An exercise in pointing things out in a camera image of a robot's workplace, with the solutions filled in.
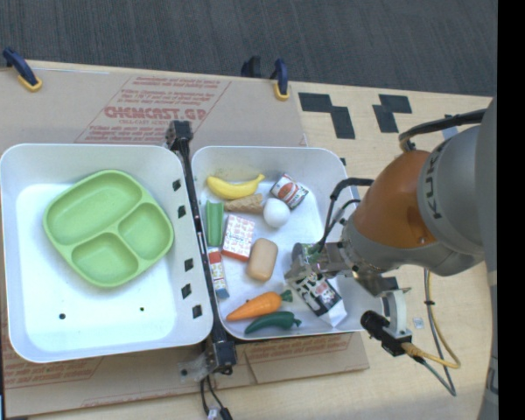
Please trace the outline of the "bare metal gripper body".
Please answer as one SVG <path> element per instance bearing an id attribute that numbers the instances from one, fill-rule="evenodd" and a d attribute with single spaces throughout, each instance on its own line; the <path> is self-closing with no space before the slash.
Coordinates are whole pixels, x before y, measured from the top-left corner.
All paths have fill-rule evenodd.
<path id="1" fill-rule="evenodd" d="M 385 270 L 366 262 L 341 241 L 328 242 L 321 251 L 320 269 L 328 276 L 353 277 L 374 297 L 383 297 L 399 289 L 395 277 L 384 276 Z"/>

